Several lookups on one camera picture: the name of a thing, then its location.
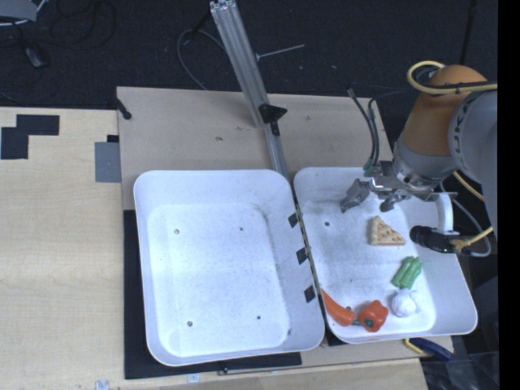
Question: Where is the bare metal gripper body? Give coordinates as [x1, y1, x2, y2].
[367, 160, 439, 202]

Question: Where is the tan pizza slice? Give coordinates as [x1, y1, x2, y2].
[367, 215, 407, 247]

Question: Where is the white plastic tray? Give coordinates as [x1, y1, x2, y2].
[132, 168, 327, 367]
[292, 166, 479, 345]

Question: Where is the green asparagus bundle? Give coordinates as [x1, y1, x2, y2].
[390, 255, 423, 291]

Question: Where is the white garlic bulb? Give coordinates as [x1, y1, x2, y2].
[390, 288, 422, 319]

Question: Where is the orange bell pepper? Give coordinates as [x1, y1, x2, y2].
[352, 299, 390, 334]

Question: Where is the orange carrot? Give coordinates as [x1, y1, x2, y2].
[320, 288, 357, 327]

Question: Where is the pale wood board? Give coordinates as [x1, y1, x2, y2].
[116, 86, 454, 381]

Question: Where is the black cylinder on white bracket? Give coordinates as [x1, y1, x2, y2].
[409, 191, 462, 255]

